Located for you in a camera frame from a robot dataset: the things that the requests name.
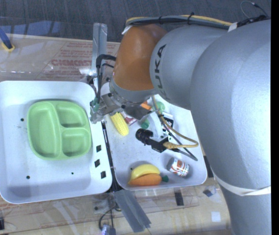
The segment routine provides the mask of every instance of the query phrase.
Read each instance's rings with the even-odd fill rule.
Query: drain hole
[[[105,178],[105,177],[106,177],[106,172],[105,172],[105,171],[101,172],[101,173],[100,173],[100,177],[101,177],[101,178]]]
[[[98,166],[100,165],[100,160],[97,159],[97,160],[94,162],[94,164],[95,164],[95,167],[98,167]]]

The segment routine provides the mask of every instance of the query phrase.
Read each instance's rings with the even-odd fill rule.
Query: white band
[[[257,195],[265,195],[271,193],[271,186],[262,188],[262,189],[246,189],[241,187],[232,186],[226,182],[224,182],[222,179],[218,178],[216,174],[213,175],[217,182],[223,186],[223,188],[227,189],[228,191],[239,195],[239,196],[257,196]]]

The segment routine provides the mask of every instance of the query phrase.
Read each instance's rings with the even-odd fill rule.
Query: white and red can
[[[166,168],[180,177],[185,177],[189,171],[189,165],[176,158],[171,158]]]

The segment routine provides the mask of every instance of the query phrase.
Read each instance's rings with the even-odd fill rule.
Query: orange carrot
[[[156,186],[162,181],[162,177],[157,173],[150,173],[129,181],[132,186]]]

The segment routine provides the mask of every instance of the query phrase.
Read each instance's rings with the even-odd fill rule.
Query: gray carpet
[[[240,9],[244,0],[0,0],[0,25],[7,33],[92,39],[93,23],[108,25],[108,41],[120,42],[126,19],[136,16],[196,15],[229,22],[246,19]],[[256,2],[271,15],[271,0]],[[243,10],[250,17],[262,14],[248,3]],[[31,23],[41,22],[37,27]],[[58,22],[52,31],[51,22]],[[174,26],[163,25],[171,30]]]

